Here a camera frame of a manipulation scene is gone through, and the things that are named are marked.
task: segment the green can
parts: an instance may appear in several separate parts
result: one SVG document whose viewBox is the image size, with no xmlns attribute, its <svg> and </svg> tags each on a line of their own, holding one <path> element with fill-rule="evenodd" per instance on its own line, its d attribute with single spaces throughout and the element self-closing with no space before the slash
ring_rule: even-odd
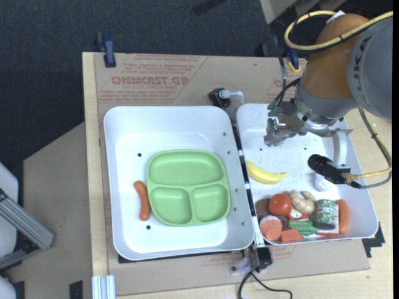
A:
<svg viewBox="0 0 399 299">
<path fill-rule="evenodd" d="M 337 205 L 330 199 L 319 199 L 315 203 L 314 225 L 318 229 L 331 230 L 335 228 Z"/>
</svg>

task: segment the sausage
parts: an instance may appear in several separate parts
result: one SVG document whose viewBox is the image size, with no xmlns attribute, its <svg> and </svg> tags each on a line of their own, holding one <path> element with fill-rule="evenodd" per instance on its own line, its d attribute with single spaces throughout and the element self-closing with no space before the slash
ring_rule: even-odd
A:
<svg viewBox="0 0 399 299">
<path fill-rule="evenodd" d="M 151 205 L 150 200 L 148 199 L 147 187 L 145 187 L 145 184 L 142 181 L 135 181 L 133 186 L 140 197 L 141 207 L 139 217 L 142 221 L 146 221 L 148 218 L 150 218 L 151 213 Z"/>
<path fill-rule="evenodd" d="M 349 225 L 349 209 L 347 203 L 343 199 L 337 201 L 339 213 L 339 233 L 344 235 Z"/>
</svg>

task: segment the dark floor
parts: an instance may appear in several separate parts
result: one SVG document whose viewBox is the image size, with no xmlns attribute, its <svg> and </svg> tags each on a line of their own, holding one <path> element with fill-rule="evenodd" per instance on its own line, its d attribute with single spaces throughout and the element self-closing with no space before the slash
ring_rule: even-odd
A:
<svg viewBox="0 0 399 299">
<path fill-rule="evenodd" d="M 349 0 L 375 17 L 393 0 Z M 273 46 L 259 0 L 0 0 L 0 162 L 13 168 L 84 121 L 83 51 L 252 56 Z M 288 10 L 283 21 L 296 17 Z"/>
</svg>

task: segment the banana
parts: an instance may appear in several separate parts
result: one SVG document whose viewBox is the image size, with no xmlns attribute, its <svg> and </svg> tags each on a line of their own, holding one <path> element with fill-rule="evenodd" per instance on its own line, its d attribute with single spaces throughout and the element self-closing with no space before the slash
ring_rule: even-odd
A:
<svg viewBox="0 0 399 299">
<path fill-rule="evenodd" d="M 267 171 L 264 171 L 260 167 L 256 166 L 253 162 L 251 161 L 246 161 L 247 165 L 247 170 L 248 174 L 250 177 L 255 179 L 256 181 L 263 183 L 263 184 L 276 184 L 278 183 L 282 178 L 287 177 L 288 173 L 270 173 Z"/>
</svg>

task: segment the tomato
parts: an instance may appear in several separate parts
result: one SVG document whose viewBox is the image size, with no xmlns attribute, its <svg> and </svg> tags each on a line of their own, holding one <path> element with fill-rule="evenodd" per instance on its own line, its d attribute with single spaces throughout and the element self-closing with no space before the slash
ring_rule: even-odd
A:
<svg viewBox="0 0 399 299">
<path fill-rule="evenodd" d="M 292 203 L 287 194 L 279 193 L 270 198 L 269 212 L 273 215 L 288 216 L 291 213 Z"/>
</svg>

